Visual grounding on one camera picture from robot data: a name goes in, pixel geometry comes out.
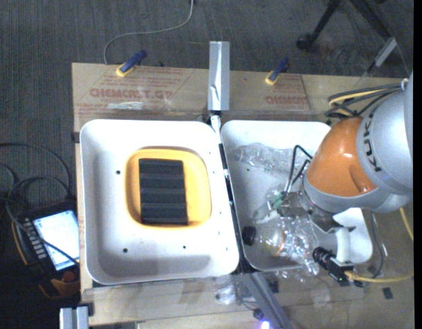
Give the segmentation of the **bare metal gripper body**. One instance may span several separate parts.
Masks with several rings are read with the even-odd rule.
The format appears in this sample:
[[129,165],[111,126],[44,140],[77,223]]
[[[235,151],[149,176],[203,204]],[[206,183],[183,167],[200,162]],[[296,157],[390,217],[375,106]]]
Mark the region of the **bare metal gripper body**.
[[334,224],[333,214],[319,208],[304,192],[289,192],[279,203],[278,212],[284,216],[307,217],[314,224]]

